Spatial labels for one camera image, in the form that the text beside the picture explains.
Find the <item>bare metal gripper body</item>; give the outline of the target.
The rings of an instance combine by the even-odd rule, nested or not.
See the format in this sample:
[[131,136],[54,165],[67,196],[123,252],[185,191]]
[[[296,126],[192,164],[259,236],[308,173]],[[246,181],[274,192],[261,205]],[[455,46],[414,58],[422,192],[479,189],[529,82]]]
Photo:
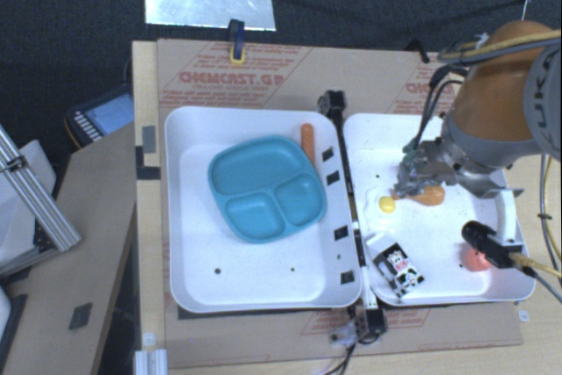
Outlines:
[[475,197],[494,197],[506,189],[499,169],[488,168],[471,159],[458,145],[445,139],[417,142],[403,149],[397,181],[415,180],[415,194],[426,184],[460,185]]

